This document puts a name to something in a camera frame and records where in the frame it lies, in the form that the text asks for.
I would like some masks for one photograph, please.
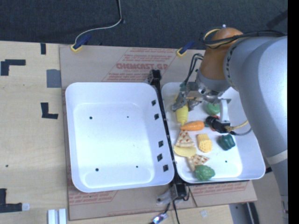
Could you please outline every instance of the white tray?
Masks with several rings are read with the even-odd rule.
[[[97,192],[172,181],[174,167],[152,86],[73,83],[65,98],[77,189]]]
[[[162,87],[162,97],[172,145],[176,143],[180,131],[180,124],[176,120],[175,112],[171,110],[175,96],[179,93],[179,85],[180,83],[167,83]],[[229,88],[221,98],[231,99],[228,104],[228,118],[232,126],[242,124],[246,121],[247,118],[237,91]],[[205,106],[206,102],[203,102],[197,105],[194,110],[188,112],[188,122],[194,120],[205,121],[209,116],[205,110]],[[235,131],[236,133],[244,133],[249,128],[250,126],[246,125]],[[209,158],[205,165],[213,168],[216,173],[213,178],[205,182],[259,179],[264,175],[265,165],[263,156],[253,132],[244,136],[233,136],[236,146],[228,151],[224,151],[216,141],[219,136],[225,134],[212,131],[209,127],[205,127],[201,131],[189,131],[190,137],[196,144],[196,135],[199,133],[207,133],[213,144],[212,150],[208,153],[201,152],[196,145],[197,153]],[[188,183],[202,183],[195,178],[194,172],[190,170],[186,158],[174,155],[179,176]]]

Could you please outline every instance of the bin hole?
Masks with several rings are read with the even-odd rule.
[[[157,156],[157,159],[158,159],[158,161],[160,161],[161,159],[163,159],[162,154],[159,154],[159,155]]]
[[[163,171],[166,172],[168,170],[168,165],[163,166]]]

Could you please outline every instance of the toy food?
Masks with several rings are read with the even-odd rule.
[[[208,157],[205,157],[205,156],[202,156],[202,155],[199,155],[199,154],[195,154],[192,157],[187,157],[187,161],[188,161],[189,167],[192,170],[192,172],[195,171],[195,167],[197,165],[202,165],[208,160],[209,160]]]
[[[235,146],[235,141],[231,134],[222,135],[219,139],[217,139],[217,143],[225,151]]]
[[[215,171],[206,165],[198,165],[195,168],[195,177],[201,181],[207,181],[215,176]]]
[[[201,120],[186,123],[180,127],[181,130],[198,131],[205,127],[205,123]]]
[[[188,120],[188,112],[188,104],[185,104],[183,107],[178,108],[176,110],[177,122],[181,125],[184,125],[184,123],[186,123]]]
[[[182,157],[191,157],[196,154],[196,147],[180,147],[180,146],[173,146],[173,151]]]
[[[180,147],[193,147],[195,146],[195,143],[191,139],[189,133],[185,130],[182,130],[179,132],[178,139],[175,145]]]
[[[212,141],[206,133],[201,133],[196,136],[198,148],[200,151],[207,153],[212,150]]]
[[[219,104],[213,105],[212,103],[207,103],[207,105],[206,105],[206,112],[209,115],[215,115],[215,114],[220,113],[220,106],[219,106]]]

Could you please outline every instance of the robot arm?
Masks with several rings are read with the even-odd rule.
[[[203,100],[220,103],[230,86],[239,91],[248,122],[277,180],[288,223],[287,35],[248,35],[222,28],[209,44],[195,82],[185,84],[172,109],[182,100],[189,110]]]

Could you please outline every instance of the yellow toy food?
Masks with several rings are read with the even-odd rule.
[[[206,133],[201,133],[196,136],[198,148],[200,151],[207,153],[212,150],[212,141]]]
[[[192,157],[187,157],[187,161],[188,161],[189,167],[192,170],[192,172],[195,171],[195,168],[197,165],[202,165],[208,160],[209,160],[208,157],[205,157],[205,156],[202,156],[199,154],[195,154]]]
[[[185,104],[183,107],[178,108],[176,110],[176,116],[177,116],[177,122],[181,125],[184,125],[184,123],[188,120],[188,104]]]
[[[182,125],[180,129],[188,130],[188,131],[198,131],[198,130],[202,130],[204,127],[205,127],[205,123],[203,121],[196,120]]]
[[[191,139],[189,133],[185,130],[182,130],[178,134],[178,139],[175,145],[180,147],[193,147],[195,146],[195,143]]]
[[[173,146],[173,151],[182,157],[191,157],[196,154],[196,147],[180,147],[180,146]]]

